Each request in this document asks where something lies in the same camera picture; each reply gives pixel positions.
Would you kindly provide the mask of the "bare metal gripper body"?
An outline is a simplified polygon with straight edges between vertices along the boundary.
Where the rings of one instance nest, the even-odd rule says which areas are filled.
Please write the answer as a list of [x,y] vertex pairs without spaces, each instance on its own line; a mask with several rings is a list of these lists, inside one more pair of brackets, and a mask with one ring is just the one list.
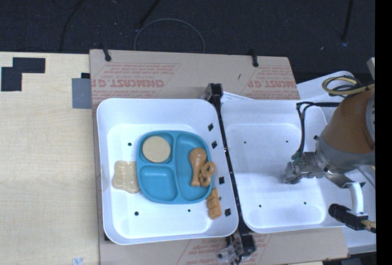
[[330,164],[316,152],[305,152],[299,167],[300,177],[308,179],[325,177],[330,171]]

